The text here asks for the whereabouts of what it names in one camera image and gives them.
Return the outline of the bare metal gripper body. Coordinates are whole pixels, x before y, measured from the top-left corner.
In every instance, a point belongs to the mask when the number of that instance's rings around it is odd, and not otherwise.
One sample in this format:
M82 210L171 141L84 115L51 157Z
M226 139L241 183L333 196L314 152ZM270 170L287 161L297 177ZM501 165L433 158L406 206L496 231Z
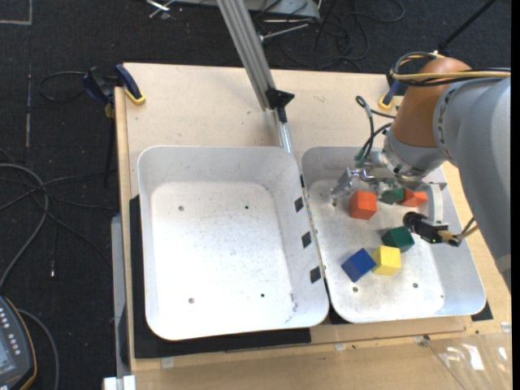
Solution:
M352 177L367 183L390 182L411 191L425 190L431 172L431 149L382 149L373 151Z

